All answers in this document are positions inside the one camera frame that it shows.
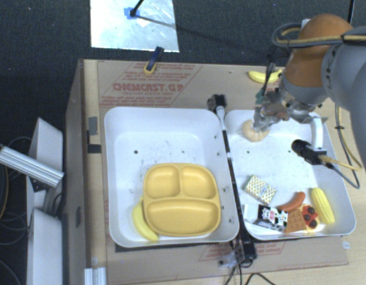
cardboard box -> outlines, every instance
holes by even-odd
[[[158,64],[144,75],[145,62],[79,61],[66,114],[66,204],[63,229],[65,275],[84,284],[84,268],[106,267],[107,284],[139,284],[225,276],[219,260],[229,243],[125,249],[108,230],[108,194],[103,119],[115,106],[206,108],[224,94],[227,111],[253,109],[260,85],[247,72],[258,66]],[[345,265],[339,236],[257,242],[248,273]]]

yellow plate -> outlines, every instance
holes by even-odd
[[[157,164],[144,179],[144,213],[153,231],[167,236],[213,232],[221,220],[213,174],[197,164]]]

sausage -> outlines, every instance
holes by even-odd
[[[287,204],[284,205],[280,205],[278,207],[278,210],[283,210],[287,213],[290,213],[292,211],[294,211],[295,209],[299,208],[301,206],[301,204],[303,203],[305,199],[305,193],[304,192],[298,192],[297,195],[295,196],[295,198],[290,201]]]

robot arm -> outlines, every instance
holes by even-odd
[[[315,44],[306,42],[313,39]],[[289,118],[313,124],[309,113],[330,97],[350,111],[355,141],[366,169],[366,27],[352,28],[337,16],[323,14],[301,29],[296,43],[299,45],[293,48],[279,85],[257,100],[253,129],[268,131],[273,124]]]

toy corn cob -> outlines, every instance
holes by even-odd
[[[324,191],[321,188],[312,189],[313,206],[316,208],[320,221],[324,224],[332,224],[335,222],[333,210],[327,200]]]

